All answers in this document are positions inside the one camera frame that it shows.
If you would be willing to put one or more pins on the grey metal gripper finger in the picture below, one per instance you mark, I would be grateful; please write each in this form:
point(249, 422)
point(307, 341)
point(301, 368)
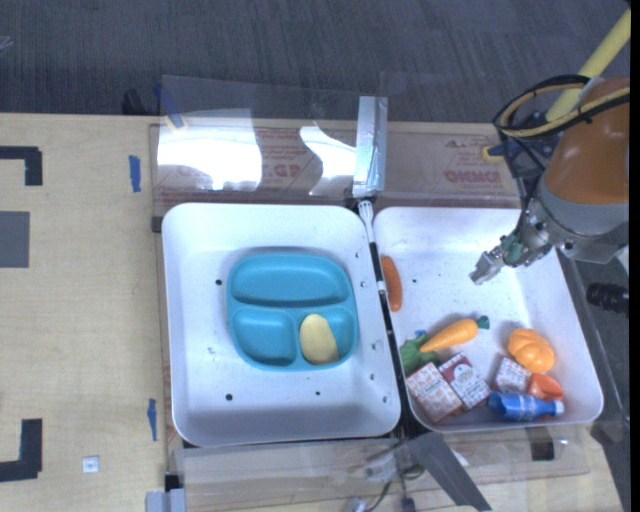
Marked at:
point(481, 265)
point(492, 267)

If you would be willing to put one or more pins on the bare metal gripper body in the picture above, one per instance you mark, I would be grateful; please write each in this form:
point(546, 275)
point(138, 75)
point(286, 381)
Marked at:
point(536, 234)

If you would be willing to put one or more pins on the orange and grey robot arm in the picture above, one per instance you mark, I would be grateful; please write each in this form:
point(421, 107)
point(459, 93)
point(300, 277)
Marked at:
point(587, 165)

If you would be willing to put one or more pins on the white plastic tray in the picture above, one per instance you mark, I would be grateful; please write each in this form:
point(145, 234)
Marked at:
point(200, 320)
point(450, 250)

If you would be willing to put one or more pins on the orange toy carrot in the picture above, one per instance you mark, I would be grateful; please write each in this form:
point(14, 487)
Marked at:
point(450, 335)

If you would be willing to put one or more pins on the orange toy sausage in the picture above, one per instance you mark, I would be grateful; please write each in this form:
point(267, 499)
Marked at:
point(392, 282)

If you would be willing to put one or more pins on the orange toy bread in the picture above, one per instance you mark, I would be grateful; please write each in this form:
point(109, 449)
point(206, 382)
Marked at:
point(531, 350)

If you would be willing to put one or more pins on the small white carton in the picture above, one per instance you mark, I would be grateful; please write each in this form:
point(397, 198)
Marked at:
point(511, 375)

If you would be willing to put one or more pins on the green toy broccoli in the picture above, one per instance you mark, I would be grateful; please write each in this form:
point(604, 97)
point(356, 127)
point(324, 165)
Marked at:
point(412, 352)

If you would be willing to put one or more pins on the red and white carton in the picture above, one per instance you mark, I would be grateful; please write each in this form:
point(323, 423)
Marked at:
point(465, 381)

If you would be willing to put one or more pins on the orange toy packet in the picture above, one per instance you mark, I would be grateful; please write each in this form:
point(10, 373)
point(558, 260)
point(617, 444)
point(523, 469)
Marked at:
point(545, 386)

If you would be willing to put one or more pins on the orange and white carton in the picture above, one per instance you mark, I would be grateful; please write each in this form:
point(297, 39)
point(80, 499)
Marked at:
point(432, 392)

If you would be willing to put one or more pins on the blue plastic bottle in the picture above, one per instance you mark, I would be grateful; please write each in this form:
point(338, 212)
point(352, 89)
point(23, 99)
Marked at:
point(520, 406)

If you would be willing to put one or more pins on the yellow oval toy potato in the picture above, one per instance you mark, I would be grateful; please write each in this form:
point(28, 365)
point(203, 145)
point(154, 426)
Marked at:
point(319, 339)

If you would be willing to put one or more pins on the blue divided plate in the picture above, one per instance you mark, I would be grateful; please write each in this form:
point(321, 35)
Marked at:
point(270, 285)

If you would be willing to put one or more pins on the black cylinder on white bracket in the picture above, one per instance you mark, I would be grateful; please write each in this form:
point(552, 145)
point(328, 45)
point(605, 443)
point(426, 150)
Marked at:
point(606, 297)

